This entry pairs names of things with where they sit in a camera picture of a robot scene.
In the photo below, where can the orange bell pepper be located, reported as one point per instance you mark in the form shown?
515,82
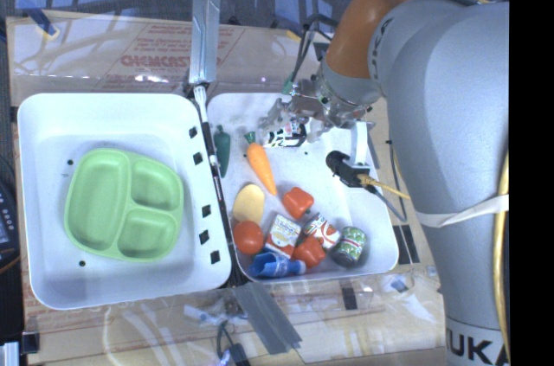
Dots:
298,202
309,254

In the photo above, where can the blue bottle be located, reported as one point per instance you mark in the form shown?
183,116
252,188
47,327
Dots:
272,267

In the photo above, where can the black cylinder on white bracket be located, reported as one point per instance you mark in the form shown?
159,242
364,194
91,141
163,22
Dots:
346,169

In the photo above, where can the black and white carton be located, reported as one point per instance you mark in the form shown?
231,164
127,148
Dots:
283,137

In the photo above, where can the brown cardboard board red print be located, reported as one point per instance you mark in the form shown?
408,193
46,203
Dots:
130,48

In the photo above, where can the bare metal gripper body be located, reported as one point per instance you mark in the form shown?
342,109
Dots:
309,99

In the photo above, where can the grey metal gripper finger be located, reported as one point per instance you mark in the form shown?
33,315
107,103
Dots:
317,130
272,120

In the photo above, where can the orange and white carton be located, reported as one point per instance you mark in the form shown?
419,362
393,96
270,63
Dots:
282,234

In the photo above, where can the green divided plate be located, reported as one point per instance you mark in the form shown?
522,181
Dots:
99,200

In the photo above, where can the yellow oval slice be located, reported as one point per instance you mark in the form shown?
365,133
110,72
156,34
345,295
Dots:
249,203

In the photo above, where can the red and white can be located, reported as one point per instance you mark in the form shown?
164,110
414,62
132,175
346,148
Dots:
322,231

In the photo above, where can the dark green pepper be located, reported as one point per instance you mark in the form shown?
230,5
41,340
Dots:
223,148

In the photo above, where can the white plastic tray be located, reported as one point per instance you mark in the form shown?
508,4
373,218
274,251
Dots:
52,278
311,169

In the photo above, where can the green can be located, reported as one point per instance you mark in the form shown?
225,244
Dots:
349,246

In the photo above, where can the red tomato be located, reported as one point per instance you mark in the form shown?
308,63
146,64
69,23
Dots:
248,237

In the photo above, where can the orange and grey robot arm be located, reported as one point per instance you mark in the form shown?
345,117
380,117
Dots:
441,104

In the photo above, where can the orange carrot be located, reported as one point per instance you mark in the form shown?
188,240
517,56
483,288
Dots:
262,165

